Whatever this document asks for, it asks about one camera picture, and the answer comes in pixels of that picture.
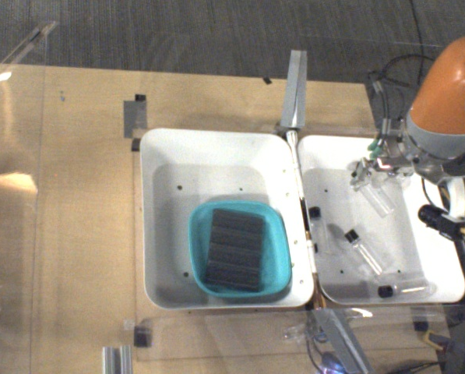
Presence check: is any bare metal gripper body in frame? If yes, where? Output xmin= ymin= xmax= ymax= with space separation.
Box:
xmin=371 ymin=135 xmax=453 ymax=185

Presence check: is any clear plastic bottle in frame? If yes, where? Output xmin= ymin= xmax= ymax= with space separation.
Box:
xmin=355 ymin=181 xmax=396 ymax=218

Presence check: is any clear bottle with black cap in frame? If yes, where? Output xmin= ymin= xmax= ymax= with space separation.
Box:
xmin=343 ymin=228 xmax=385 ymax=277
xmin=308 ymin=206 xmax=332 ymax=255
xmin=377 ymin=278 xmax=438 ymax=299

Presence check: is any white plastic tray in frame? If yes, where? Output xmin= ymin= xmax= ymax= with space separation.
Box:
xmin=296 ymin=134 xmax=465 ymax=305
xmin=139 ymin=127 xmax=315 ymax=311

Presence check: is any teal plastic basin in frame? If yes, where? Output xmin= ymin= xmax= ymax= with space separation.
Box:
xmin=188 ymin=199 xmax=294 ymax=300

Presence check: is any black ribbed foam block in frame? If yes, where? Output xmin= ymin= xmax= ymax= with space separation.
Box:
xmin=203 ymin=207 xmax=266 ymax=293

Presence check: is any black cylinder on white bracket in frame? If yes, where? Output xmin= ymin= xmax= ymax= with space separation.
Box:
xmin=417 ymin=175 xmax=465 ymax=242

